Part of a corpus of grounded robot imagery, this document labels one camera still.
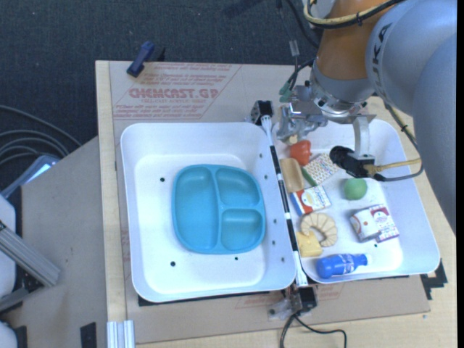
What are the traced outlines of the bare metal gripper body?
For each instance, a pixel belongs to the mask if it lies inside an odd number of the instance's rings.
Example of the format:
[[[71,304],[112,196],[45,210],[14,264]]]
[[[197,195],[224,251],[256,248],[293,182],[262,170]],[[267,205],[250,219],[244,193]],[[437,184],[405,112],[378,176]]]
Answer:
[[[316,86],[297,86],[289,103],[289,115],[307,122],[351,122],[366,102],[350,103],[337,99]]]

